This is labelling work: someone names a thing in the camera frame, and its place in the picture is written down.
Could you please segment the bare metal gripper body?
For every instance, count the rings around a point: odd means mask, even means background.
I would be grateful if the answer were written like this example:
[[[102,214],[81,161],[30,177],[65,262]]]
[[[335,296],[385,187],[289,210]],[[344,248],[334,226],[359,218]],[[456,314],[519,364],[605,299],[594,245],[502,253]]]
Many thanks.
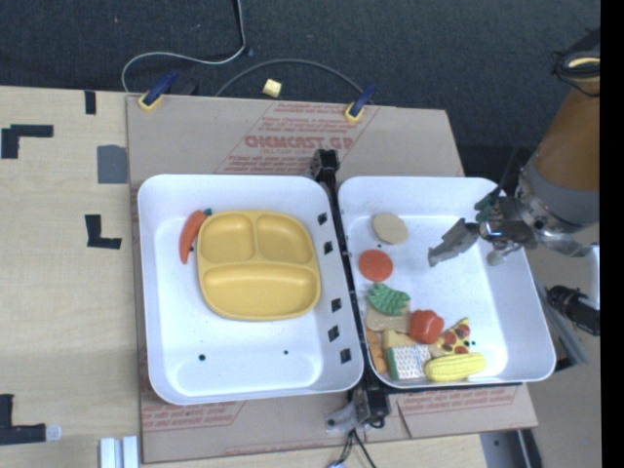
[[[489,264],[502,264],[511,253],[545,247],[567,257],[586,256],[592,244],[573,234],[581,226],[553,214],[536,197],[487,195],[479,202],[479,233],[492,244]]]

